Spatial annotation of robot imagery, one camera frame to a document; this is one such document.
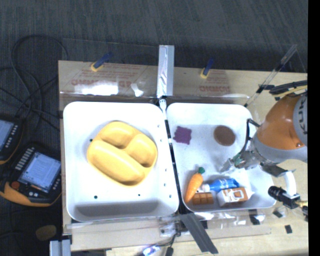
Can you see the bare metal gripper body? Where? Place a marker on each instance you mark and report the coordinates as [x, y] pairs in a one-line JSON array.
[[250, 160]]

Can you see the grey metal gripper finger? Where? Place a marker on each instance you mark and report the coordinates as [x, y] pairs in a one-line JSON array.
[[227, 165]]

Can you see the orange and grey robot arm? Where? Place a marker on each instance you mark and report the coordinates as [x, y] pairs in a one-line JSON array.
[[280, 130]]

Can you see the blue and white bottle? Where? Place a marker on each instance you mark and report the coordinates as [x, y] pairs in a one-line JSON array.
[[222, 184]]

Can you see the brown round biscuit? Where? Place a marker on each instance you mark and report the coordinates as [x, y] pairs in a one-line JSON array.
[[224, 135]]

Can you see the orange and white carton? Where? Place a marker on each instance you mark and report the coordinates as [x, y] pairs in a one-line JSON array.
[[233, 196]]

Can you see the orange carrot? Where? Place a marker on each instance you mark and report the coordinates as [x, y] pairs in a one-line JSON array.
[[193, 185]]

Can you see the brown chocolate bar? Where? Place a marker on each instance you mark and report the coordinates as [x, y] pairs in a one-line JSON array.
[[203, 198]]

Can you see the white plastic tray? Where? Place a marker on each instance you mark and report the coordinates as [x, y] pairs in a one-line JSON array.
[[85, 200], [205, 117]]

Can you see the purple grapes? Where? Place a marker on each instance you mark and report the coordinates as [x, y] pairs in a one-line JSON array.
[[183, 135]]

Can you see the yellow divided plate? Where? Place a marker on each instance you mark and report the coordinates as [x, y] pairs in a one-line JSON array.
[[120, 155]]

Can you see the brown cardboard board red print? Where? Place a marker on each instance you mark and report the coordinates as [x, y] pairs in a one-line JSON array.
[[110, 77]]

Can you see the black cylinder on white bracket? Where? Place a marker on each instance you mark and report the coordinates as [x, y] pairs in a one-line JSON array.
[[285, 191]]

